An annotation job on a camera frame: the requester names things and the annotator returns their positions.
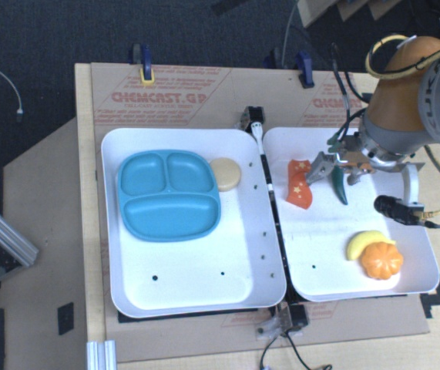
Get blue divided plate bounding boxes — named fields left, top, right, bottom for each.
left=117, top=150, right=222, bottom=243

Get black cylinder on white bracket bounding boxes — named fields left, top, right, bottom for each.
left=373, top=161, right=426, bottom=227

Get beige round biscuit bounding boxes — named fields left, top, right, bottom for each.
left=209, top=157, right=243, bottom=193

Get yellow banana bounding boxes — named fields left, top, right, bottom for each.
left=345, top=230, right=397, bottom=262

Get brown cardboard board red print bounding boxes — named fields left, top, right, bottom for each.
left=90, top=62, right=431, bottom=364

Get white plastic tray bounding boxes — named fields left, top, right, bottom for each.
left=100, top=127, right=287, bottom=319
left=262, top=126, right=440, bottom=303

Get thin black and white rod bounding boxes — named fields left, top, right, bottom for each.
left=250, top=121, right=294, bottom=308

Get orange pumpkin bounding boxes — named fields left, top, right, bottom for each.
left=360, top=242, right=405, bottom=281

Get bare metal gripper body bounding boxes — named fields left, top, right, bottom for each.
left=329, top=131, right=408, bottom=174

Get dark green chili pepper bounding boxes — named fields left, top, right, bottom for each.
left=331, top=165, right=349, bottom=207

